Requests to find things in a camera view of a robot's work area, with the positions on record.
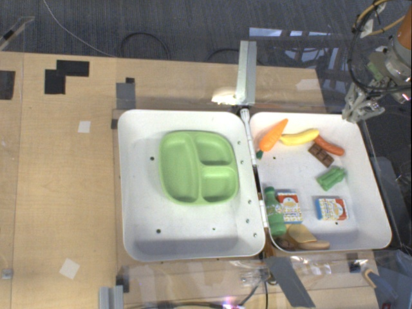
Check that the orange carrot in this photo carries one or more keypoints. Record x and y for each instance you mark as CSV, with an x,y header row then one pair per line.
x,y
273,137

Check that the orange sausage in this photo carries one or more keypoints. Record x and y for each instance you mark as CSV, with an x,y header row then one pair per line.
x,y
330,146

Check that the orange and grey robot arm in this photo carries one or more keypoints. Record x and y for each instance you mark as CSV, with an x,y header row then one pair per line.
x,y
405,27

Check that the yellow cheese slice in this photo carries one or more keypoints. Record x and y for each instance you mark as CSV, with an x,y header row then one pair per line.
x,y
301,233

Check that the green bottle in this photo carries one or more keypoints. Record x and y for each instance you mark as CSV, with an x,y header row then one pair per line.
x,y
276,214

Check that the green bean bundle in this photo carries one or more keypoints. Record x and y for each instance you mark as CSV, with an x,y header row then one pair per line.
x,y
331,178

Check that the red and white carton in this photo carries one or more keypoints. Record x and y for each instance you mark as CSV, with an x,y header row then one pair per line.
x,y
290,206

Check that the thin black and white rod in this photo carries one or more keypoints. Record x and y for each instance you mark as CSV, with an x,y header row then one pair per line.
x,y
249,137

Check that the pale wood board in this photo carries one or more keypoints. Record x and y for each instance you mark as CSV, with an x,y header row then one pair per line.
x,y
180,85

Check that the brown biscuit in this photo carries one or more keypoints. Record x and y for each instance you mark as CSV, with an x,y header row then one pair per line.
x,y
286,244

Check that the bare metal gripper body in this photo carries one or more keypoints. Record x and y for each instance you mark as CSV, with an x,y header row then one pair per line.
x,y
387,72

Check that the brown chocolate bar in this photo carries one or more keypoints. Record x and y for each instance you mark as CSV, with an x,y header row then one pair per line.
x,y
321,154

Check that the tan bread slice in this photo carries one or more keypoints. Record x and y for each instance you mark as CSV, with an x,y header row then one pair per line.
x,y
317,245

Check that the yellow banana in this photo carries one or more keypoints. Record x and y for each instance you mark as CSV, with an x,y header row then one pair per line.
x,y
299,137

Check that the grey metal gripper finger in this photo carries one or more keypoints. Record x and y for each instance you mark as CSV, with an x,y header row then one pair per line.
x,y
352,103
370,108

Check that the green divided plate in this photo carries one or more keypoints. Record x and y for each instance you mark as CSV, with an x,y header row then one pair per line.
x,y
180,166

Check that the blue and red carton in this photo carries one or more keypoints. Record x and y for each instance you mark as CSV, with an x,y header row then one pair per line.
x,y
331,208

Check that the white plastic tray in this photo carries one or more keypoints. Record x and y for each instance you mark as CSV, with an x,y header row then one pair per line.
x,y
193,233
296,179

